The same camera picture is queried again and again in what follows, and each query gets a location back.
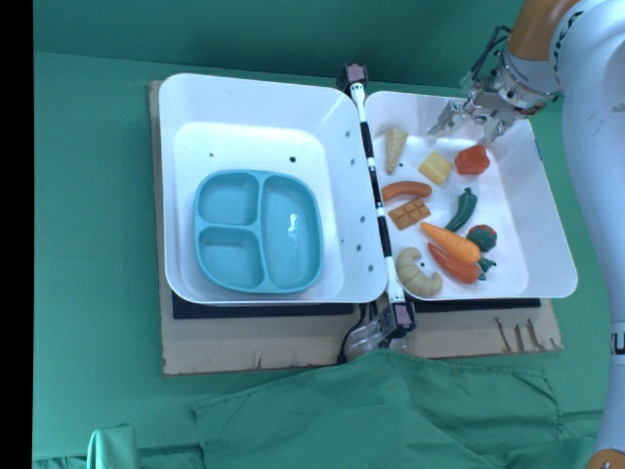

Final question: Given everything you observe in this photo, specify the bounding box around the yellow cheese block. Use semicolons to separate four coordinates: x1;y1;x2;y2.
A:
418;150;454;187

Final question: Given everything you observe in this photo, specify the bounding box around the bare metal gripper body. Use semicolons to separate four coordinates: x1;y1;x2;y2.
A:
461;64;548;125

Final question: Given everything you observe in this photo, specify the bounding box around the orange carrot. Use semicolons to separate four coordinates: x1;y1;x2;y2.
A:
420;221;497;274

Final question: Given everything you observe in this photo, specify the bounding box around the black block with wires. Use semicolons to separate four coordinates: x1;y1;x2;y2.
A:
388;301;418;334
336;63;369;93

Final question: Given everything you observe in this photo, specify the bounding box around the black and white thin rod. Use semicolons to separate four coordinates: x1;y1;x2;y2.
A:
348;82;407;307

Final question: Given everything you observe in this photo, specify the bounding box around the green cloth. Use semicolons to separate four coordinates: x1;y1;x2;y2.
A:
192;348;607;469

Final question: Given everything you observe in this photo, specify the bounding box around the white plastic tray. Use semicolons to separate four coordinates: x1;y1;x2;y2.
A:
158;71;390;307
363;90;579;303

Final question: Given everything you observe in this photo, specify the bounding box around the orange sausage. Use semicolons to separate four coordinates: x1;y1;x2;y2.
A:
380;180;434;203

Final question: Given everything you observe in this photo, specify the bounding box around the beige croissant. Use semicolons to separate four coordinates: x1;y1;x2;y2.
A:
395;246;444;298

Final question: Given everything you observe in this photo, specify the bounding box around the orange waffle biscuit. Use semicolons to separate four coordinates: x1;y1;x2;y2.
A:
387;196;433;233

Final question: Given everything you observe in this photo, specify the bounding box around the green chili pepper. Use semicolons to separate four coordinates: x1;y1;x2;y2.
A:
443;187;479;234

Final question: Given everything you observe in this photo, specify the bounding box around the blue divided plate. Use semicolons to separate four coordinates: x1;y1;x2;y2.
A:
193;169;325;295

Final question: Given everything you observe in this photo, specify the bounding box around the brown cardboard board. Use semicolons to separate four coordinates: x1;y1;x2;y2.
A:
147;79;564;377

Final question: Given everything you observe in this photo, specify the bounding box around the red and green strawberry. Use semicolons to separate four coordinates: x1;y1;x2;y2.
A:
466;224;499;254

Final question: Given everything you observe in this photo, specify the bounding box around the red bell pepper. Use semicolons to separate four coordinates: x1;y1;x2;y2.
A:
454;145;491;177

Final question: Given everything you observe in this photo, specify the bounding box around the red chili pepper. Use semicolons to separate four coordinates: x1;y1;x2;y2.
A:
427;241;487;285

